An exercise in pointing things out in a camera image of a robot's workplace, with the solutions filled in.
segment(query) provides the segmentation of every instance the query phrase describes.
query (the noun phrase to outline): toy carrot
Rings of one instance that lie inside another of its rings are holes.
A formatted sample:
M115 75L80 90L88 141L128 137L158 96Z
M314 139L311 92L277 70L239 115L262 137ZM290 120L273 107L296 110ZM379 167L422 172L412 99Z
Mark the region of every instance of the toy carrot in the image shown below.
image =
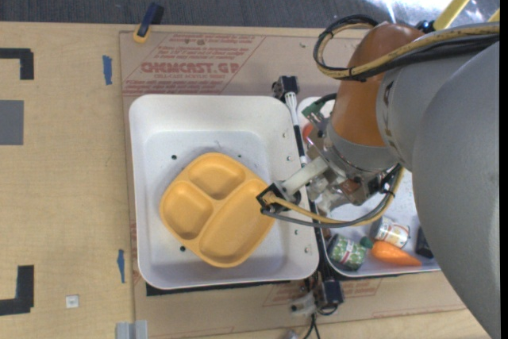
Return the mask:
M362 237L360 244L369 248L376 259L386 263L400 266L421 266L421 261L419 259L385 241L375 241L373 243L368 237Z

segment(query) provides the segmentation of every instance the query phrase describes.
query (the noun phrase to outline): blue tape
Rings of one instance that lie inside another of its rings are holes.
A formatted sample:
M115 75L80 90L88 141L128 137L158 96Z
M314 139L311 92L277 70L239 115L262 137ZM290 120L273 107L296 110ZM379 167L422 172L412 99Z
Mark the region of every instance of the blue tape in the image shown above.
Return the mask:
M124 251L122 249L118 250L117 264L118 269L120 270L121 283L125 284L125 259Z
M113 76L111 61L111 57L102 56L102 70L104 71L104 79L106 80L106 85L111 85L113 83L111 81L111 77Z

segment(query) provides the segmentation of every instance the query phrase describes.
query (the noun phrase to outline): gray square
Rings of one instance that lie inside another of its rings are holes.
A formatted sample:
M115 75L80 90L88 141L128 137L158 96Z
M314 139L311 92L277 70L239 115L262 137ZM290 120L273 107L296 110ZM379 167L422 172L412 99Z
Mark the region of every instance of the gray square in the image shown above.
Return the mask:
M0 145L23 145L24 101L0 100Z

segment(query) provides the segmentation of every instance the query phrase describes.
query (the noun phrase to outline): table surface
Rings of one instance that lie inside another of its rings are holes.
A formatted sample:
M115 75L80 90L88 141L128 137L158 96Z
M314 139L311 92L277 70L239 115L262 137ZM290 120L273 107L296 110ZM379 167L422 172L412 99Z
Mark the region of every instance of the table surface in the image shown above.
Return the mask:
M158 26L190 32L194 27ZM200 27L208 33L314 36L315 29ZM34 307L0 316L0 337L114 337L133 322L129 205L118 34L133 25L0 23L0 48L31 48L35 80L0 60L0 100L24 101L23 145L0 146L0 300L17 267L35 269ZM102 56L112 59L105 86ZM125 254L125 282L117 257ZM79 295L79 307L66 307ZM299 322L294 331L306 332ZM468 310L318 320L321 337L488 337ZM213 336L281 338L287 329Z

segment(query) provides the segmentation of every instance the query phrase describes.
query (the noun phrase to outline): tin can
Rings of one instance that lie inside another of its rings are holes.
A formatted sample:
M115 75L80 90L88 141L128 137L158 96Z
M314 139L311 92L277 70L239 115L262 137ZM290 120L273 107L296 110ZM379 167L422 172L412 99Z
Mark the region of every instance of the tin can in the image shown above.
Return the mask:
M333 262L355 271L364 263L367 249L344 236L336 234L329 242L327 252Z
M410 238L410 227L399 225L386 216L382 216L372 223L370 237L402 248Z

